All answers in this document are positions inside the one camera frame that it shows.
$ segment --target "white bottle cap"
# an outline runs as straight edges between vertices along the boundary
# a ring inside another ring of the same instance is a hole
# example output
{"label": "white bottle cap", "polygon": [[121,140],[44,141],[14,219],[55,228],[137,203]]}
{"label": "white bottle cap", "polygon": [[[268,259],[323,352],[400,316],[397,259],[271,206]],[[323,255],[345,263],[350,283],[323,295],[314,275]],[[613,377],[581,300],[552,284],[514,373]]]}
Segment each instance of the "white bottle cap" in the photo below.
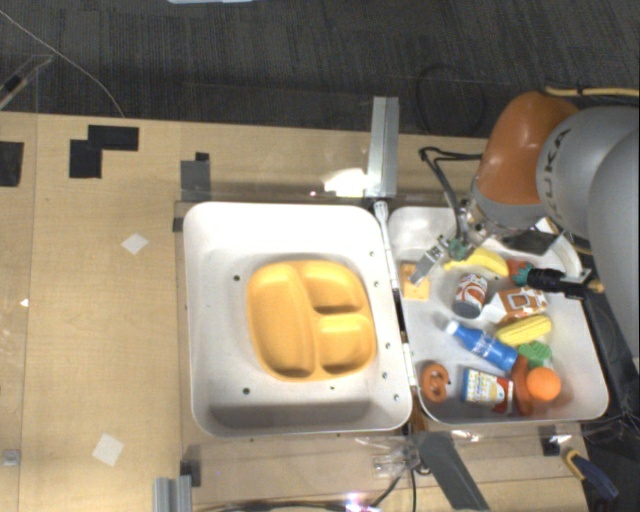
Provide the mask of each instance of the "white bottle cap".
{"label": "white bottle cap", "polygon": [[455,334],[455,332],[458,330],[458,327],[460,327],[460,324],[458,322],[456,322],[455,320],[450,320],[444,331],[447,334]]}

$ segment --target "wooden surface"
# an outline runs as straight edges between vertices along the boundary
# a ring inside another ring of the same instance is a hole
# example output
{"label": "wooden surface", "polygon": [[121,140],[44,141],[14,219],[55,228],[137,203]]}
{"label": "wooden surface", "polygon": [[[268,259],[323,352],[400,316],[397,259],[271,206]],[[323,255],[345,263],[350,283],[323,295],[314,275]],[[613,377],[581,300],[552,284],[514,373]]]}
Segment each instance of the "wooden surface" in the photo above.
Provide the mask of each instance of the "wooden surface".
{"label": "wooden surface", "polygon": [[[37,127],[37,139],[30,139],[37,140],[37,170],[18,510],[149,511],[153,479],[176,477],[182,455],[171,230],[180,197],[180,160],[193,160],[196,151],[210,153],[212,181],[221,188],[230,185],[268,195],[295,185],[308,193],[322,186],[320,177],[327,172],[364,167],[369,135],[7,116],[0,115],[0,140],[7,140],[9,120]],[[139,151],[105,151],[103,179],[71,180],[69,140],[86,139],[91,123],[140,127]],[[418,147],[427,143],[476,152],[483,142],[401,138],[400,188],[410,193],[431,190],[441,198],[436,180],[417,158]],[[448,175],[454,187],[464,191],[473,170],[459,166]],[[149,243],[132,255],[120,244],[135,233]],[[513,436],[513,442],[503,443],[503,453],[496,453],[500,450],[495,443],[462,449],[492,509],[584,510],[580,483],[559,458],[540,455],[532,432],[497,432]],[[113,467],[92,456],[103,433],[124,443]],[[282,450],[288,441],[281,442]],[[584,448],[575,435],[571,443]],[[277,461],[243,460],[237,454],[245,450],[244,444],[221,447],[216,452],[221,467],[239,472],[225,482],[226,492],[238,499],[246,491],[239,488],[246,485],[243,467],[278,467]],[[312,470],[313,458],[307,462]],[[345,474],[356,471],[348,464],[341,468]],[[254,487],[269,487],[272,477],[294,476],[291,467],[288,472],[280,469],[280,475],[263,473]],[[8,481],[5,474],[2,485]],[[386,484],[377,481],[368,490]],[[449,510],[433,477],[424,477],[419,485],[418,510]],[[400,487],[405,489],[389,496],[385,512],[408,510],[411,493],[406,486],[403,481]],[[13,481],[9,491],[16,487]],[[12,502],[6,503],[8,507],[0,501],[13,511]]]}

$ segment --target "soda can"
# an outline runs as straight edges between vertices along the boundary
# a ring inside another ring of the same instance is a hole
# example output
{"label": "soda can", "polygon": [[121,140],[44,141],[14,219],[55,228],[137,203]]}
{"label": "soda can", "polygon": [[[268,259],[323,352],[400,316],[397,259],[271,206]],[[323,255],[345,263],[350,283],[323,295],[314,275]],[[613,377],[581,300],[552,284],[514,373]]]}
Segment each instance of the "soda can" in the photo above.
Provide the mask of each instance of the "soda can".
{"label": "soda can", "polygon": [[487,296],[487,280],[480,274],[465,274],[458,283],[453,312],[463,318],[480,316]]}

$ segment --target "orange ball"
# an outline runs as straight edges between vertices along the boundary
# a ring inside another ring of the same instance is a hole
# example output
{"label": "orange ball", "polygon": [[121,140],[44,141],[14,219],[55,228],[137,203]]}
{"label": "orange ball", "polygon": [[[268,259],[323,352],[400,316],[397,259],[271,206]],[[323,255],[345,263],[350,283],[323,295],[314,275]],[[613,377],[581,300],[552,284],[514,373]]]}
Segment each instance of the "orange ball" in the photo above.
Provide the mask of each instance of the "orange ball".
{"label": "orange ball", "polygon": [[551,368],[540,366],[527,374],[527,389],[534,400],[550,402],[560,394],[560,377]]}

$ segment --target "corn cob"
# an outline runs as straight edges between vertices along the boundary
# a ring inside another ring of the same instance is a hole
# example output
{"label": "corn cob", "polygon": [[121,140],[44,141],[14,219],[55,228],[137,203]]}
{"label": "corn cob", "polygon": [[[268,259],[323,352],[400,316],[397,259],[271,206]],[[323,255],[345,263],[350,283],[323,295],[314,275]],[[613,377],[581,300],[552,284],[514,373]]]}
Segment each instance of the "corn cob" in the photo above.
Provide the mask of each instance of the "corn cob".
{"label": "corn cob", "polygon": [[544,315],[536,315],[498,329],[496,338],[507,345],[517,346],[529,343],[550,330],[551,320]]}

